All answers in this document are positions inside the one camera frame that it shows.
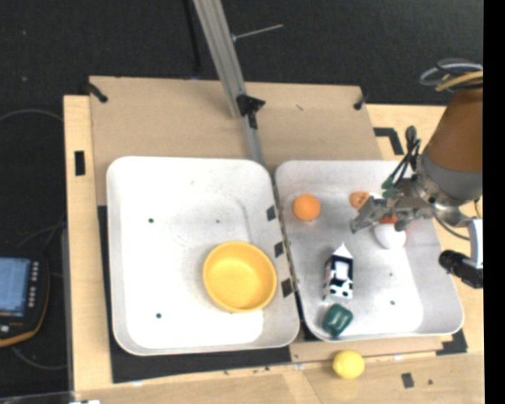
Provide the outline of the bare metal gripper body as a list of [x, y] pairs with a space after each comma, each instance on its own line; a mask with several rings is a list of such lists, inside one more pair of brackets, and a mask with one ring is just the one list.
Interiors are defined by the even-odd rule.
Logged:
[[397, 218], [397, 231], [405, 231], [413, 221], [420, 219], [436, 219], [443, 227], [467, 226], [468, 216], [460, 210], [465, 201], [451, 197], [434, 183], [385, 181], [381, 188], [386, 214]]

